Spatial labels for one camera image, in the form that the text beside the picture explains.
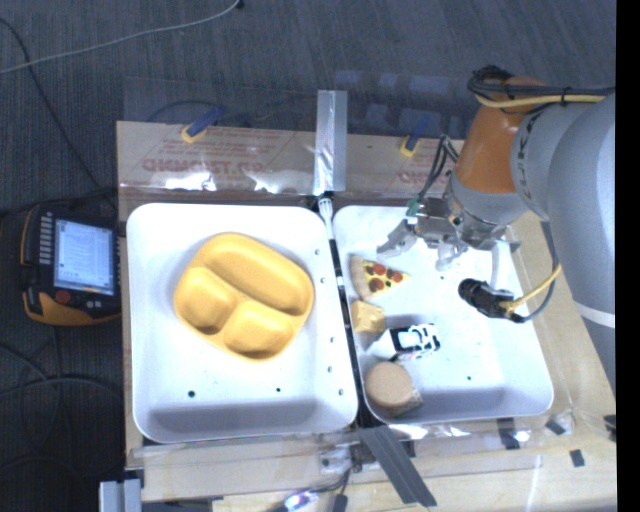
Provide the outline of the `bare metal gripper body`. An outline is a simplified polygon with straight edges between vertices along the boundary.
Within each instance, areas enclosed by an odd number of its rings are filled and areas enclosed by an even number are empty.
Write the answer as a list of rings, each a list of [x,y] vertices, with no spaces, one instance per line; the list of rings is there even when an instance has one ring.
[[[429,196],[408,203],[413,232],[428,242],[490,250],[520,217],[518,196]]]

